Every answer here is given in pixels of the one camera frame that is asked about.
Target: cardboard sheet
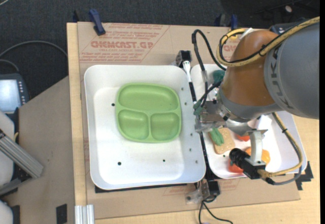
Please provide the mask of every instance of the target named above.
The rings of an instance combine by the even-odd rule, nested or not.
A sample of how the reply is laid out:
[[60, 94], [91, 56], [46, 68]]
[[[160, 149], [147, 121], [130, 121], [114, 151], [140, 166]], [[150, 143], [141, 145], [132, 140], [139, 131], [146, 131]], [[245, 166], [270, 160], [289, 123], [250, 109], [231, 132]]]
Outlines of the cardboard sheet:
[[[195, 189], [193, 184], [96, 193], [89, 172], [83, 75], [87, 68], [95, 64], [172, 65], [180, 50], [191, 51], [191, 65], [194, 66], [198, 62], [191, 42], [192, 33], [200, 29], [207, 37], [213, 53], [216, 53], [220, 38], [229, 31], [229, 28], [129, 23], [104, 23], [103, 27], [106, 34], [97, 36], [92, 23], [78, 22], [87, 203], [94, 204], [96, 219], [198, 209], [199, 205], [186, 203], [186, 194]], [[203, 63], [213, 63], [206, 43], [199, 34], [197, 41]], [[238, 43], [238, 37], [227, 41], [223, 47], [226, 59], [232, 55]], [[291, 177], [279, 176], [276, 179]], [[294, 182], [271, 186], [261, 180], [238, 178], [219, 179], [218, 183], [221, 195], [210, 204], [211, 208], [292, 201], [300, 198]]]
[[19, 145], [44, 169], [40, 178], [23, 182], [4, 200], [20, 207], [21, 224], [57, 223], [60, 206], [67, 209], [67, 223], [74, 223], [68, 77], [19, 108], [19, 129]]

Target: table surface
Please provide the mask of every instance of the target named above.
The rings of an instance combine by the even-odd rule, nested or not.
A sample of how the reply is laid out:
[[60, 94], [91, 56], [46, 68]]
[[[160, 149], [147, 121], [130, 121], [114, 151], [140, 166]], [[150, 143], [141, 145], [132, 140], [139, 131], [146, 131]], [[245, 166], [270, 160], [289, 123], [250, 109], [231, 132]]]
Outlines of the table surface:
[[[87, 205], [86, 178], [84, 166], [82, 113], [80, 100], [80, 71], [78, 51], [78, 27], [76, 23], [67, 24], [69, 81], [72, 120], [72, 142], [74, 160], [74, 183], [76, 205]], [[223, 219], [239, 223], [320, 223], [320, 174], [319, 174], [319, 120], [294, 116], [297, 130], [307, 160], [310, 163], [313, 178], [303, 182], [299, 191], [300, 200], [256, 204], [211, 209], [211, 212]], [[220, 223], [203, 210], [202, 222]], [[96, 219], [96, 224], [106, 223], [199, 223], [198, 210], [181, 211], [131, 217]]]

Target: yellow cable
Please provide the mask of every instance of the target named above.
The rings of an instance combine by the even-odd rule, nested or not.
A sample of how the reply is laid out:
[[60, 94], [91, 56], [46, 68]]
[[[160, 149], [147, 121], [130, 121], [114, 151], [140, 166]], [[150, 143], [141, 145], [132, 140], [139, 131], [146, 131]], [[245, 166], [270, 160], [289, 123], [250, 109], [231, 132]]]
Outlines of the yellow cable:
[[[217, 59], [219, 61], [220, 64], [227, 66], [227, 67], [237, 67], [237, 66], [243, 66], [243, 65], [247, 65], [259, 58], [261, 58], [262, 56], [264, 56], [265, 54], [267, 54], [270, 50], [272, 50], [273, 48], [275, 48], [277, 45], [279, 45], [280, 43], [282, 43], [285, 39], [287, 39], [289, 36], [295, 34], [296, 32], [300, 31], [301, 29], [308, 27], [312, 24], [318, 23], [320, 21], [320, 17], [315, 17], [312, 18], [308, 21], [302, 22], [294, 27], [292, 27], [291, 29], [285, 31], [284, 33], [282, 33], [281, 35], [279, 35], [278, 37], [276, 37], [273, 41], [271, 41], [267, 46], [265, 46], [259, 53], [255, 54], [253, 57], [251, 57], [250, 59], [247, 60], [243, 60], [243, 61], [238, 61], [238, 62], [228, 62], [224, 59], [222, 59], [221, 55], [220, 55], [220, 49], [219, 49], [219, 45], [217, 46]], [[242, 34], [244, 33], [246, 30], [239, 28], [239, 29], [235, 29], [232, 30], [230, 32], [228, 32], [226, 35], [224, 35], [221, 38], [221, 45], [223, 46], [225, 44], [225, 42], [233, 35], [236, 34]]]
[[271, 177], [274, 177], [274, 176], [278, 176], [278, 175], [283, 175], [283, 174], [286, 174], [288, 172], [291, 172], [297, 168], [299, 168], [302, 163], [303, 163], [303, 154], [301, 152], [301, 149], [299, 148], [299, 145], [296, 143], [295, 139], [293, 138], [293, 136], [289, 133], [288, 130], [286, 130], [282, 120], [280, 119], [280, 117], [278, 116], [277, 113], [273, 113], [273, 116], [275, 117], [275, 119], [278, 121], [280, 127], [282, 128], [282, 130], [285, 130], [284, 133], [286, 134], [286, 136], [292, 141], [292, 143], [294, 144], [294, 146], [296, 147], [297, 149], [297, 152], [298, 152], [298, 158], [299, 158], [299, 162], [296, 166], [294, 167], [291, 167], [289, 169], [286, 169], [286, 170], [282, 170], [282, 171], [278, 171], [278, 172], [274, 172], [274, 173], [270, 173], [266, 170], [258, 170], [258, 174], [261, 176], [261, 178], [271, 178]]
[[16, 138], [18, 137], [18, 134], [19, 134], [19, 133], [16, 132], [15, 135], [14, 135], [14, 141], [15, 141], [15, 142], [16, 142]]

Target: blue clamp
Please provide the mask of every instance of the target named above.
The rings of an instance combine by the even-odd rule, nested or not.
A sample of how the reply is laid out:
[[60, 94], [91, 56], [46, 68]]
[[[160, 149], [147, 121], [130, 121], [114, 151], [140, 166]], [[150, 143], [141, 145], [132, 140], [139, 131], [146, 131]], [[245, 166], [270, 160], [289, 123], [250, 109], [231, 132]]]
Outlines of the blue clamp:
[[106, 33], [106, 31], [102, 26], [102, 22], [101, 22], [100, 15], [99, 15], [98, 11], [96, 9], [90, 9], [88, 15], [89, 15], [90, 21], [95, 23], [95, 26], [93, 28], [94, 28], [96, 34], [98, 36], [104, 35]]
[[238, 20], [237, 20], [237, 16], [236, 15], [232, 15], [230, 24], [231, 24], [231, 29], [232, 30], [238, 28]]

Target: black clip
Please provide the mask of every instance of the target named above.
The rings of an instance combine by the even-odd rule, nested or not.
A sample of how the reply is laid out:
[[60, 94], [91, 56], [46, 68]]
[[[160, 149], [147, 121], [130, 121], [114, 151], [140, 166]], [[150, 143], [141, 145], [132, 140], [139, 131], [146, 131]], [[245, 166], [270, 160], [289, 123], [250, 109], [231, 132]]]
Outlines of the black clip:
[[93, 28], [94, 28], [96, 34], [98, 36], [104, 35], [106, 33], [106, 31], [102, 26], [102, 22], [101, 22], [100, 15], [99, 15], [98, 11], [96, 9], [90, 9], [88, 15], [89, 15], [90, 21], [95, 23], [95, 26]]

